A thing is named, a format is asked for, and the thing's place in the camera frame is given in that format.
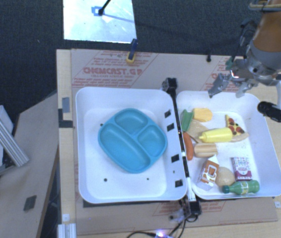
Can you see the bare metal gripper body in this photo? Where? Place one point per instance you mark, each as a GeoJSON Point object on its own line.
{"type": "Point", "coordinates": [248, 72]}

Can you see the toy hot dog bun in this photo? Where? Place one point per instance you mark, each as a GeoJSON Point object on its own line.
{"type": "Point", "coordinates": [205, 149]}

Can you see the beige toy potato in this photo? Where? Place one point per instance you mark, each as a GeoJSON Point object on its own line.
{"type": "Point", "coordinates": [225, 177]}

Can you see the brown cardboard board red print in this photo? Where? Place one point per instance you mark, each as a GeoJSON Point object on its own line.
{"type": "Point", "coordinates": [140, 66]}

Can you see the white plastic tray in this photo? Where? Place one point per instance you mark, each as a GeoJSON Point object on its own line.
{"type": "Point", "coordinates": [264, 145]}
{"type": "Point", "coordinates": [98, 182]}

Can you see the toy pizza slice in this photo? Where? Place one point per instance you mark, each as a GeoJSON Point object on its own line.
{"type": "Point", "coordinates": [234, 129]}

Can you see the thin black and white rod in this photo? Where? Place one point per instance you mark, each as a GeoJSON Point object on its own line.
{"type": "Point", "coordinates": [180, 133]}

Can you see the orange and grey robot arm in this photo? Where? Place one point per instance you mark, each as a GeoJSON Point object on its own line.
{"type": "Point", "coordinates": [273, 31]}

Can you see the orange toy carrot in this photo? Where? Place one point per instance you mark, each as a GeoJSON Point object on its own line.
{"type": "Point", "coordinates": [188, 146]}

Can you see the yellow toy cheese wedge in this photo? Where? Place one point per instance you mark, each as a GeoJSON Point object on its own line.
{"type": "Point", "coordinates": [202, 114]}

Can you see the white and orange carton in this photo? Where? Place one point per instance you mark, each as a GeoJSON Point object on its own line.
{"type": "Point", "coordinates": [208, 173]}

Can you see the blue divided plate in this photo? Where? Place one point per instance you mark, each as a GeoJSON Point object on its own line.
{"type": "Point", "coordinates": [130, 142]}

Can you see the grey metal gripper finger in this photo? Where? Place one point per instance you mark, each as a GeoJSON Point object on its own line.
{"type": "Point", "coordinates": [242, 88]}
{"type": "Point", "coordinates": [218, 85]}

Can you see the red and white packet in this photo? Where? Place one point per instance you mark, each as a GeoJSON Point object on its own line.
{"type": "Point", "coordinates": [241, 168]}

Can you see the black cylinder on white bracket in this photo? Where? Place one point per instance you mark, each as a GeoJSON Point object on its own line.
{"type": "Point", "coordinates": [275, 109]}

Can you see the beige toy bread slice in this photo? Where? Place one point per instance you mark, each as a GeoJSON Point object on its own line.
{"type": "Point", "coordinates": [196, 130]}

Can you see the green plastic bottle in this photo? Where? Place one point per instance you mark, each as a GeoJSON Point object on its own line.
{"type": "Point", "coordinates": [243, 188]}

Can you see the yellow mustard bottle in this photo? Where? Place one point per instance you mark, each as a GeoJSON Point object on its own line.
{"type": "Point", "coordinates": [217, 135]}

